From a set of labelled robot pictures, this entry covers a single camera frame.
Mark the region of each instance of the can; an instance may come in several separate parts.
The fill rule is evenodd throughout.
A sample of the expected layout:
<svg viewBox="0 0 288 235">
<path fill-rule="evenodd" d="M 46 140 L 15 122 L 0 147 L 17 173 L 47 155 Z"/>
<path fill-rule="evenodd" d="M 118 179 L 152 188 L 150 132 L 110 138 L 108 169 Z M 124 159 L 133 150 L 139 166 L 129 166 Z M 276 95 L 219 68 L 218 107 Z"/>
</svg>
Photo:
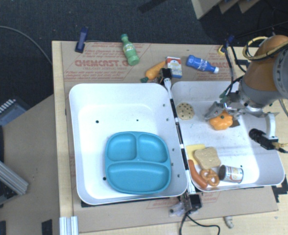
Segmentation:
<svg viewBox="0 0 288 235">
<path fill-rule="evenodd" d="M 243 169 L 222 165 L 219 168 L 218 177 L 222 181 L 241 183 L 243 180 Z"/>
</svg>

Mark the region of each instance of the blue plate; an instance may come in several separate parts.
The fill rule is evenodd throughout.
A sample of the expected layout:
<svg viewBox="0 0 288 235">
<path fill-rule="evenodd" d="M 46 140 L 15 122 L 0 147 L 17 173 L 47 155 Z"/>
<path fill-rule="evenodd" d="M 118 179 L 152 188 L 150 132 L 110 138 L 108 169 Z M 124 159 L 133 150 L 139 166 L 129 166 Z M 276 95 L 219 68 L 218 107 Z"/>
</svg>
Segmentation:
<svg viewBox="0 0 288 235">
<path fill-rule="evenodd" d="M 171 179 L 166 143 L 147 132 L 119 132 L 106 144 L 105 171 L 117 191 L 154 194 L 165 190 Z"/>
</svg>

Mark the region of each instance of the black floor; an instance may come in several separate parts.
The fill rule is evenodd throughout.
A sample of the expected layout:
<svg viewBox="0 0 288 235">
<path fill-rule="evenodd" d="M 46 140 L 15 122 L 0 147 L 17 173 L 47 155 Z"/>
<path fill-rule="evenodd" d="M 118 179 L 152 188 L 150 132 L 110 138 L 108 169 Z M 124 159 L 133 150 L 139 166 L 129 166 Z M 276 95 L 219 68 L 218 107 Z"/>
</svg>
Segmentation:
<svg viewBox="0 0 288 235">
<path fill-rule="evenodd" d="M 0 25 L 28 35 L 51 59 L 51 41 L 77 41 L 83 26 L 89 40 L 119 42 L 127 33 L 137 43 L 220 45 L 229 35 L 288 21 L 288 0 L 261 0 L 244 14 L 238 5 L 223 15 L 215 6 L 200 20 L 191 0 L 166 0 L 145 11 L 150 1 L 0 0 Z M 234 45 L 272 33 L 288 36 L 288 23 L 236 38 Z M 52 93 L 49 61 L 28 38 L 0 28 L 0 102 L 16 95 L 32 107 Z"/>
</svg>

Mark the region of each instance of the round cracker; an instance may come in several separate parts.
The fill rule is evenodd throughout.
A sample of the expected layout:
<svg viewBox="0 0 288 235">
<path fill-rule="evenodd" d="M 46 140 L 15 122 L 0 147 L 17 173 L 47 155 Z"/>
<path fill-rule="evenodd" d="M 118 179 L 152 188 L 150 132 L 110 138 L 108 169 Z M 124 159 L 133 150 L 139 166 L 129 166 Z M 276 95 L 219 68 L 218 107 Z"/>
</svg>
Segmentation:
<svg viewBox="0 0 288 235">
<path fill-rule="evenodd" d="M 188 103 L 178 104 L 176 107 L 177 115 L 182 120 L 189 120 L 194 116 L 194 110 L 192 105 Z"/>
</svg>

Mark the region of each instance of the pretzel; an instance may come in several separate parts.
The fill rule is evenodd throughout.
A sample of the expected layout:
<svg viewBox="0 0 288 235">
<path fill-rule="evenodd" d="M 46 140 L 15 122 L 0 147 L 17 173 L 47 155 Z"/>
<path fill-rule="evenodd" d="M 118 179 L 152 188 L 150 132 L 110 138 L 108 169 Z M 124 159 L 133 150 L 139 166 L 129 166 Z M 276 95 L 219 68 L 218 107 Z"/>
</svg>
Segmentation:
<svg viewBox="0 0 288 235">
<path fill-rule="evenodd" d="M 212 169 L 203 169 L 200 171 L 200 175 L 210 186 L 216 187 L 220 182 L 217 173 L 215 173 Z"/>
</svg>

